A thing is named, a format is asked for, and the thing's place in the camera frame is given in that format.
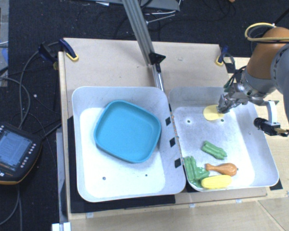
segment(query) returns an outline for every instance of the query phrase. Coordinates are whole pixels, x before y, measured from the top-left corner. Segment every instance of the yellow clamp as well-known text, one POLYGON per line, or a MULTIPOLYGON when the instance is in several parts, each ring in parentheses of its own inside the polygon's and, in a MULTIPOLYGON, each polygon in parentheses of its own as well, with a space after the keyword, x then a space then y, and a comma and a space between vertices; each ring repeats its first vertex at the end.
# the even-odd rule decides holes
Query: yellow clamp
POLYGON ((215 64, 218 65, 219 67, 221 67, 221 66, 223 65, 223 61, 220 63, 220 62, 218 61, 219 58, 220 58, 220 56, 218 56, 218 57, 216 58, 215 64))
POLYGON ((69 53, 66 53, 66 55, 68 56, 69 59, 71 59, 73 62, 78 61, 79 57, 78 55, 75 53, 76 57, 72 57, 69 53))

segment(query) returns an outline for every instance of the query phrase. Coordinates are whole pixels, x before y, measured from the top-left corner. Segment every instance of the aluminum rod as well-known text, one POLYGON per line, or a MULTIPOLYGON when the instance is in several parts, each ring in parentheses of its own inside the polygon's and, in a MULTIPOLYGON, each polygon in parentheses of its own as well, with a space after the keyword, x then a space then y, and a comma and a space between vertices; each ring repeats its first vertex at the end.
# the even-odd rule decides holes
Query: aluminum rod
POLYGON ((141 53, 145 59, 145 63, 152 66, 155 85, 164 91, 162 75, 161 73, 157 72, 155 64, 152 64, 149 58, 149 54, 155 53, 155 51, 138 0, 122 0, 122 2, 136 36, 141 53))

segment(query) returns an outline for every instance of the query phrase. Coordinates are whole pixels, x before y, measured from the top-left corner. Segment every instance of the blue plate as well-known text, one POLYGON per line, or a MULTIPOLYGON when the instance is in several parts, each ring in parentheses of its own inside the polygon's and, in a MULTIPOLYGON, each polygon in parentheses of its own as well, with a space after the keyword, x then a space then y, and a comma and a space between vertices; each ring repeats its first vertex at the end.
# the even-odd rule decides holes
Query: blue plate
POLYGON ((142 163, 153 153, 161 133, 159 119, 127 101, 110 102, 101 114, 94 140, 98 148, 130 163, 142 163))

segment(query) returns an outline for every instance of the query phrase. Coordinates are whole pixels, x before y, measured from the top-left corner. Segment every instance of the dark floor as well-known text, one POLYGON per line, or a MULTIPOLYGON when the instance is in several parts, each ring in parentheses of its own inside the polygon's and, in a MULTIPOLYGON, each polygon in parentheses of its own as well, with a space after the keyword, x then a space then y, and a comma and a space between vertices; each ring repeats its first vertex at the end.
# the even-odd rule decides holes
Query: dark floor
MULTIPOLYGON (((20 79, 26 62, 42 42, 62 37, 135 40, 122 5, 109 7, 80 0, 9 0, 9 77, 20 79)), ((257 22, 273 23, 289 8, 289 0, 183 0, 174 17, 149 24, 153 41, 212 43, 228 45, 229 53, 250 57, 251 46, 244 38, 246 28, 257 22)), ((145 12, 156 10, 144 9, 145 12)), ((150 21, 161 15, 146 15, 150 21)), ((289 29, 289 13, 277 24, 289 29)), ((56 96, 57 71, 38 56, 27 67, 23 85, 31 93, 30 115, 23 129, 44 136, 60 121, 56 96)), ((18 85, 0 87, 0 122, 18 125, 18 85)), ((27 97, 23 94, 24 108, 27 97)), ((14 186, 0 185, 0 222, 12 212, 16 201, 14 186)), ((58 222, 56 138, 44 140, 42 154, 32 172, 20 184, 23 230, 51 229, 58 222)), ((19 230, 19 210, 0 230, 19 230)))

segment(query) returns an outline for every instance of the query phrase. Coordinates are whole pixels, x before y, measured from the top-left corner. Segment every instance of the green toy celery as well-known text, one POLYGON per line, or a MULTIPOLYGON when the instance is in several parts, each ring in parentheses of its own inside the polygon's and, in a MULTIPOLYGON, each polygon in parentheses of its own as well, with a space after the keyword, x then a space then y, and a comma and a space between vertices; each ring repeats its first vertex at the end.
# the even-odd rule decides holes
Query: green toy celery
POLYGON ((197 187, 201 187, 201 180, 208 177, 210 172, 203 167, 197 167, 193 156, 184 157, 184 167, 189 182, 197 187))
POLYGON ((209 153, 216 159, 224 160, 224 158, 227 157, 227 153, 223 150, 223 148, 217 147, 208 141, 204 142, 201 150, 209 153))

